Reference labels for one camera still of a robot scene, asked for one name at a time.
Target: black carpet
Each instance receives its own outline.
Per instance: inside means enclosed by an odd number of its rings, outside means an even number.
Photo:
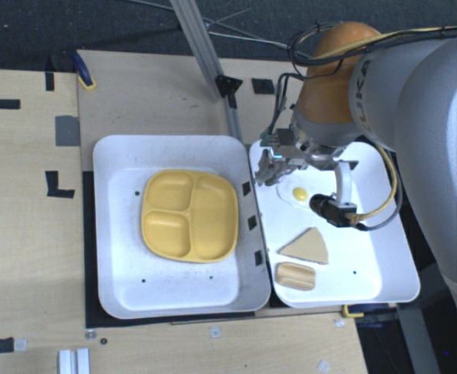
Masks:
[[[144,0],[170,6],[168,0]],[[286,43],[315,21],[355,20],[381,32],[457,25],[457,0],[197,0],[208,19],[270,41]],[[212,30],[234,34],[213,26]],[[268,44],[212,37],[219,57],[286,60]],[[59,71],[72,71],[76,49],[191,55],[175,14],[117,0],[0,0],[0,69],[44,71],[49,58]],[[404,213],[418,270],[434,258],[410,210]],[[442,373],[457,373],[457,313],[450,296],[424,309]],[[411,373],[398,322],[359,327],[370,374]]]

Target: yellow plate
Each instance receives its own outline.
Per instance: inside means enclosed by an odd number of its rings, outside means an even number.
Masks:
[[[236,247],[238,229],[237,194],[223,177],[173,169],[160,171],[147,182],[142,237],[157,255],[218,262]]]

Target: wooden table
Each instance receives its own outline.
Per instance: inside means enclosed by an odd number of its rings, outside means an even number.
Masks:
[[[263,62],[222,65],[250,83],[251,76],[274,79],[285,64],[273,71]],[[57,372],[58,351],[77,348],[89,348],[94,373],[320,373],[321,361],[329,373],[367,373],[355,323],[338,312],[263,309],[252,319],[97,328],[87,340],[82,157],[78,146],[55,145],[55,117],[80,114],[77,93],[72,73],[55,73],[55,91],[46,91],[42,72],[0,70],[0,99],[22,104],[0,109],[0,339],[27,342],[25,351],[0,354],[0,373]],[[247,93],[241,89],[241,100]],[[250,116],[247,104],[239,106],[241,118]],[[261,121],[270,116],[271,106]],[[46,171],[58,171],[58,187],[74,189],[74,197],[48,197]],[[220,337],[211,336],[213,326]]]

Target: yellow clip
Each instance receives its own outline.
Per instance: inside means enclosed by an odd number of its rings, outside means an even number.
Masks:
[[[95,79],[93,77],[90,77],[92,84],[87,86],[83,79],[81,79],[81,76],[78,76],[78,82],[80,82],[80,85],[82,88],[84,88],[85,91],[94,91],[95,88],[97,87],[97,82],[95,82]]]
[[[362,312],[360,313],[350,313],[348,310],[348,305],[343,305],[343,309],[341,311],[343,317],[352,317],[354,319],[359,319],[360,317],[364,317],[364,314]]]

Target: white tray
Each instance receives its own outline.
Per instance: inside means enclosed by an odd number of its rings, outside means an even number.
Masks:
[[[229,180],[239,201],[236,250],[219,263],[156,256],[140,230],[147,180],[165,169],[208,171]],[[98,294],[120,319],[248,312],[271,285],[246,148],[229,136],[108,136],[94,148]],[[257,226],[250,229],[248,220]]]
[[[257,142],[250,149],[252,172],[258,170],[261,151]],[[365,143],[353,143],[341,155],[344,161],[359,161],[352,171],[352,202],[358,212],[380,206],[390,193],[390,184],[379,153]],[[296,308],[349,305],[374,302],[408,302],[420,290],[413,257],[402,222],[397,216],[390,224],[375,231],[336,228],[308,207],[314,194],[330,195],[336,191],[333,171],[307,168],[284,176],[280,183],[256,187],[257,202],[273,278],[281,262],[301,263],[316,271],[316,285],[311,291],[283,287],[274,281],[277,296]],[[308,199],[299,203],[289,193],[302,187]],[[381,223],[394,210],[395,203],[367,221]],[[329,264],[307,263],[278,254],[282,246],[316,227],[326,243]]]

